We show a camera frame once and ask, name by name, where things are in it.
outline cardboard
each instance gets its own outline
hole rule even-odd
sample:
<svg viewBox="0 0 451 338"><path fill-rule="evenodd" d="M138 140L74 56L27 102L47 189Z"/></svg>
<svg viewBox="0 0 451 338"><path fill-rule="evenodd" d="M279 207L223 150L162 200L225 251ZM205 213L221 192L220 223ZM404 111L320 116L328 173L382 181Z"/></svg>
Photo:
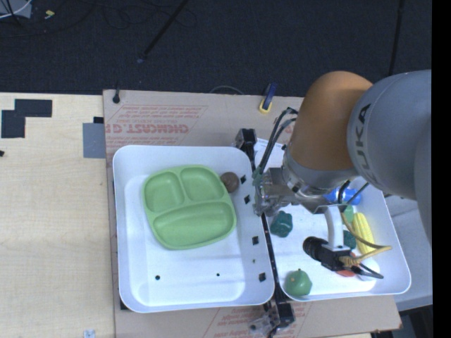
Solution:
<svg viewBox="0 0 451 338"><path fill-rule="evenodd" d="M248 324L264 312L261 306L148 314L121 309L111 162L114 153L129 144L233 146L241 128L253 128L257 137L268 139L275 119L288 106L298 109L302 98L275 96L271 110L264 115L259 112L262 96L123 90L116 104L115 93L105 90L103 97L116 336L255 338ZM287 143L291 132L292 125L278 142ZM292 302L292 307L296 321L277 337L328 337L401 327L392 296Z"/></svg>

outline wooden table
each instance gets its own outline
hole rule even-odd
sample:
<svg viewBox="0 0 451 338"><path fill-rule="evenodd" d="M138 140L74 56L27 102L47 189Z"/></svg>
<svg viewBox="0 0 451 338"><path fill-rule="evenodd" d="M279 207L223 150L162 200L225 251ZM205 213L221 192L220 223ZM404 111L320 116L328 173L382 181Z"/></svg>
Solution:
<svg viewBox="0 0 451 338"><path fill-rule="evenodd" d="M0 93L0 110L15 99L53 111L0 138L0 336L115 337L106 161L84 158L82 140L103 98Z"/></svg>

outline green apple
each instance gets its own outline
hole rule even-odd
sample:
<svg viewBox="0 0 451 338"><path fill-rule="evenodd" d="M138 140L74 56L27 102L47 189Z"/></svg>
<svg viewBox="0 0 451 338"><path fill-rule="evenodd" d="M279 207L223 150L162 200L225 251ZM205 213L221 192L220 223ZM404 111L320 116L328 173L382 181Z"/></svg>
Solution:
<svg viewBox="0 0 451 338"><path fill-rule="evenodd" d="M285 291L290 296L305 296L311 291L311 280L303 270L294 270L285 278Z"/></svg>

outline brown ball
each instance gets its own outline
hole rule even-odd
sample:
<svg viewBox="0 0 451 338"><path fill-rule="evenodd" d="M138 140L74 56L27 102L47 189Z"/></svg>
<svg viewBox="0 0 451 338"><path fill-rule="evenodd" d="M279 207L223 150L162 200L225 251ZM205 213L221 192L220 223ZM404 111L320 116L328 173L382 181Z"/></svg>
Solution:
<svg viewBox="0 0 451 338"><path fill-rule="evenodd" d="M234 172L222 174L221 181L229 193L233 193L240 186L240 179Z"/></svg>

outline yellow corn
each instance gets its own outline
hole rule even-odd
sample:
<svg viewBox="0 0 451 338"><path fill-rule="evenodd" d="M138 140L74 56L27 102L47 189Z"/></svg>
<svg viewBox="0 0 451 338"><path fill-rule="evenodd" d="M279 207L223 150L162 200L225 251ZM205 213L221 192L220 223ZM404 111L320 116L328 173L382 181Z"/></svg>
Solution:
<svg viewBox="0 0 451 338"><path fill-rule="evenodd" d="M354 213L354 219L352 220L352 229L354 230L354 233L356 233L356 235L366 240L367 242L374 244L373 232L371 231L371 228L364 214ZM358 239L357 248L359 248L362 254L367 254L370 251L374 250L374 248L371 248L370 246L362 243Z"/></svg>

